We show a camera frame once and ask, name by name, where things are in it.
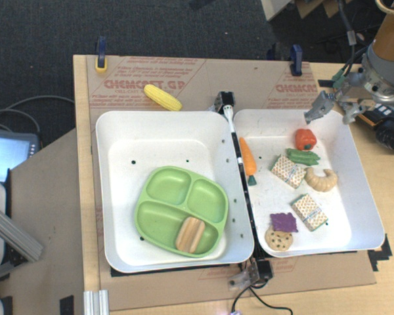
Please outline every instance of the green pepper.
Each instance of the green pepper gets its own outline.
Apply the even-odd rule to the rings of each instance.
[[[317,138],[310,129],[298,129],[295,142],[298,150],[312,150],[317,143]]]

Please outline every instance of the screen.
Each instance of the screen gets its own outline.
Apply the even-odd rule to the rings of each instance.
[[[0,137],[0,182],[5,182],[7,170],[20,165],[28,158],[30,142]]]

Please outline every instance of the cracker box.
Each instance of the cracker box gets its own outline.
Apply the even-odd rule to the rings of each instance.
[[[310,231],[316,230],[328,220],[326,214],[309,194],[293,202],[292,209]]]
[[[286,156],[280,156],[277,159],[271,172],[295,189],[305,177],[305,170],[290,161]]]

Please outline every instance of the blue clamp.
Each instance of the blue clamp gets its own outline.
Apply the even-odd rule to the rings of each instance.
[[[300,45],[292,45],[290,49],[290,60],[293,62],[290,64],[290,72],[293,76],[302,75],[302,48]]]
[[[95,69],[97,72],[105,72],[108,66],[107,59],[105,57],[105,47],[106,47],[106,38],[105,36],[99,36],[97,45],[96,45],[96,52],[97,57],[95,59]]]

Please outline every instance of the orange carrot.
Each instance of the orange carrot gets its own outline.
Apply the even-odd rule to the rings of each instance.
[[[245,173],[249,176],[248,185],[255,186],[257,182],[255,181],[254,174],[257,172],[257,164],[255,163],[250,147],[244,138],[239,138],[239,145],[242,152],[242,161],[244,162]]]

